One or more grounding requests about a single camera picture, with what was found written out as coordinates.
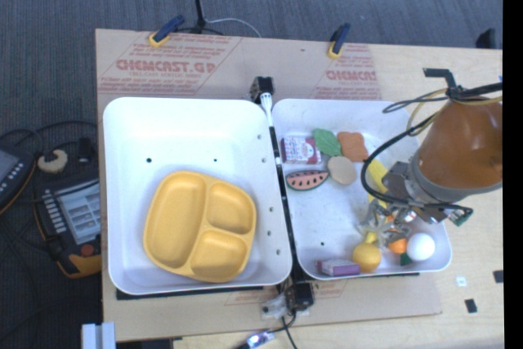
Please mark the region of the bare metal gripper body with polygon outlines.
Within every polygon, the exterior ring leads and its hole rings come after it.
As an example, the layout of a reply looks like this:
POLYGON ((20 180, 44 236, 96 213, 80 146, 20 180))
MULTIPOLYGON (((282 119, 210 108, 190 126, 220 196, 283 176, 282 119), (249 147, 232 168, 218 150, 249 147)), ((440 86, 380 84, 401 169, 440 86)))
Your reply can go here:
POLYGON ((422 188, 409 163, 394 163, 382 184, 386 187, 385 195, 393 198, 396 207, 407 208, 427 223, 440 223, 447 218, 444 202, 422 188))

